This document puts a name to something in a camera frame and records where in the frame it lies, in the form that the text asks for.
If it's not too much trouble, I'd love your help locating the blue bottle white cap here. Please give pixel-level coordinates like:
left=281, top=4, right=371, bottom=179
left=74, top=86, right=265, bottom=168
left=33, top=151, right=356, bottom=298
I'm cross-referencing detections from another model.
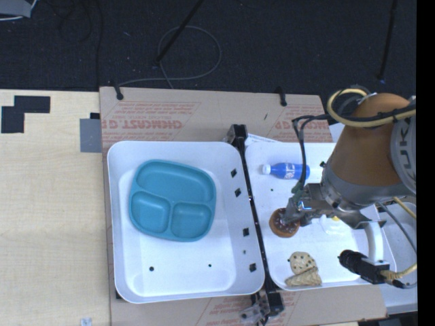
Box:
left=262, top=162, right=311, bottom=181

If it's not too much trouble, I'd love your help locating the blue divided plate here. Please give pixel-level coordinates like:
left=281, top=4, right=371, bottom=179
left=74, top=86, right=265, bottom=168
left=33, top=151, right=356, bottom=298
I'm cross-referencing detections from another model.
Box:
left=128, top=159, right=218, bottom=243

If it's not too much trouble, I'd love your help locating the black block with thin wires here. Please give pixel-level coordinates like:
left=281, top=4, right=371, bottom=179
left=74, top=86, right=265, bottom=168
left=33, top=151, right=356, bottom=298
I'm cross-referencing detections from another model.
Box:
left=228, top=124, right=248, bottom=146
left=264, top=290, right=285, bottom=318

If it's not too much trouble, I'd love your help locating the black cylinder on white bracket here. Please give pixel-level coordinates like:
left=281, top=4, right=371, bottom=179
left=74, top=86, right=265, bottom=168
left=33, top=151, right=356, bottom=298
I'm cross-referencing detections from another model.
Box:
left=337, top=221, right=392, bottom=285

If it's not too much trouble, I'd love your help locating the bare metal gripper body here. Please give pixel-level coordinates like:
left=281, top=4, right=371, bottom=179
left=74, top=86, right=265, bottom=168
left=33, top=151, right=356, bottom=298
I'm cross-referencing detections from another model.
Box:
left=298, top=183, right=345, bottom=223

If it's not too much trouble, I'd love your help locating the white and yellow bottle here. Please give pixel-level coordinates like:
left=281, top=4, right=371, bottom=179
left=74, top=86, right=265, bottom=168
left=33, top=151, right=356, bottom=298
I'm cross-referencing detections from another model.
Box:
left=318, top=214, right=348, bottom=236

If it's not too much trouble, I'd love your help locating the brown cardboard board red print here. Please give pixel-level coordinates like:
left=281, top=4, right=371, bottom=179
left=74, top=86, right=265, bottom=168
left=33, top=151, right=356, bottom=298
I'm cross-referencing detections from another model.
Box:
left=98, top=86, right=389, bottom=326

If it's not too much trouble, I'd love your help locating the thin black rod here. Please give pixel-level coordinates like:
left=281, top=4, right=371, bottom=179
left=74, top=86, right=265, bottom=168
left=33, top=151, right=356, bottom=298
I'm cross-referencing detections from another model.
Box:
left=234, top=137, right=280, bottom=306

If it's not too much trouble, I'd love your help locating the white plastic tray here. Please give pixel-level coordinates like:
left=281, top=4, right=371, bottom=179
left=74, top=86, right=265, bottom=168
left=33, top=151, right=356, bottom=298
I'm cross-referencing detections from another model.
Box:
left=244, top=141, right=398, bottom=291
left=107, top=140, right=266, bottom=304

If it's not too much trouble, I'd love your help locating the beige chocolate chip biscuit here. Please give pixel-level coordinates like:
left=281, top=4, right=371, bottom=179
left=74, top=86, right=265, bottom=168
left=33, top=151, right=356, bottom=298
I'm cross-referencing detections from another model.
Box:
left=288, top=251, right=319, bottom=274

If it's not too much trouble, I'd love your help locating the beige tortilla chip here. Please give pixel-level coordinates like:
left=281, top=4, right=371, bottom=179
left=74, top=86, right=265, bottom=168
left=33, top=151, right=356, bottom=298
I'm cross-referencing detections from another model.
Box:
left=284, top=266, right=323, bottom=288

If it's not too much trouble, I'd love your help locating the brown chocolate doughnut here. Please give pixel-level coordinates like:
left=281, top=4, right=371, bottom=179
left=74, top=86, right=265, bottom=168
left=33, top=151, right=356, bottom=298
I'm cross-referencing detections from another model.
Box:
left=268, top=208, right=301, bottom=239

